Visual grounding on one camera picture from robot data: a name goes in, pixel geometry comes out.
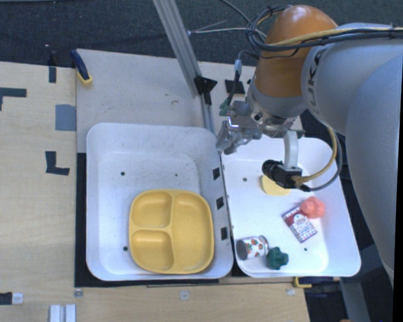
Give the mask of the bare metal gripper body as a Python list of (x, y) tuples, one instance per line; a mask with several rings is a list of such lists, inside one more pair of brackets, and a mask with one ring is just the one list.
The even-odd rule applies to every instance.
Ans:
[(294, 123), (294, 117), (281, 119), (262, 111), (255, 113), (246, 101), (235, 101), (228, 108), (226, 138), (258, 140), (263, 135), (283, 138), (288, 133), (298, 133)]

